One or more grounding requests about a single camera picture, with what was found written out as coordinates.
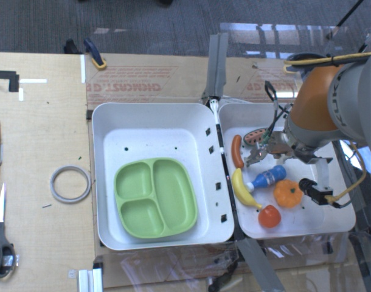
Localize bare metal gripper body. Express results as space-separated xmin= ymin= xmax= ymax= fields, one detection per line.
xmin=266 ymin=130 xmax=297 ymax=164

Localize toy watermelon slice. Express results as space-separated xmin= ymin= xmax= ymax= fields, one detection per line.
xmin=243 ymin=127 xmax=270 ymax=147

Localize red toy sausage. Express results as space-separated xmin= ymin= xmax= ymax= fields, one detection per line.
xmin=231 ymin=134 xmax=245 ymax=169

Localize blue toy bottle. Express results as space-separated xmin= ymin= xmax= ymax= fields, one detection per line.
xmin=245 ymin=164 xmax=288 ymax=193

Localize yellow banana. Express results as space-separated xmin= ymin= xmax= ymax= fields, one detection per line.
xmin=231 ymin=167 xmax=263 ymax=210

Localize orange toy pumpkin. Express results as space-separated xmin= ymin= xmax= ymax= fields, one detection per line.
xmin=273 ymin=179 xmax=304 ymax=209

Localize red toy tomato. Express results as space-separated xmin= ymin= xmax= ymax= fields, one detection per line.
xmin=257 ymin=204 xmax=282 ymax=229

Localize white plastic tray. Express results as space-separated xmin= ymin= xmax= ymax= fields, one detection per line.
xmin=218 ymin=102 xmax=357 ymax=240
xmin=91 ymin=102 xmax=235 ymax=251

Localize green divided plate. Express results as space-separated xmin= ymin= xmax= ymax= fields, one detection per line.
xmin=113 ymin=157 xmax=199 ymax=240

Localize brown cardboard board red print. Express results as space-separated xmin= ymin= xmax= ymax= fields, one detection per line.
xmin=85 ymin=52 xmax=356 ymax=289

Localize white tape roll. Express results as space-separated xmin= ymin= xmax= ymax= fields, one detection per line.
xmin=49 ymin=165 xmax=92 ymax=204

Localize black cylinder on white bracket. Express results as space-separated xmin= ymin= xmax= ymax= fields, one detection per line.
xmin=298 ymin=156 xmax=335 ymax=206

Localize grey handled scissors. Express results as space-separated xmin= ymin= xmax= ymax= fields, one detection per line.
xmin=0 ymin=181 xmax=17 ymax=279

